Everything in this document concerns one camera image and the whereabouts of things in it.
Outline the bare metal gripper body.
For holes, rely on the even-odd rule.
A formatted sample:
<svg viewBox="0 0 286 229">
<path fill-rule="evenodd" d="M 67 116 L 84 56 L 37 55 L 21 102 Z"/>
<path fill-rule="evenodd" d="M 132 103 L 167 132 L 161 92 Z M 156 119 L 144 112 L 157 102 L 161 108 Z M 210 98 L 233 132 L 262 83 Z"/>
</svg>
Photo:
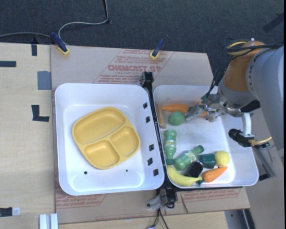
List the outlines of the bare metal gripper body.
<svg viewBox="0 0 286 229">
<path fill-rule="evenodd" d="M 201 104 L 206 112 L 220 110 L 224 115 L 240 116 L 241 110 L 230 106 L 227 100 L 219 94 L 205 94 L 201 97 Z"/>
</svg>

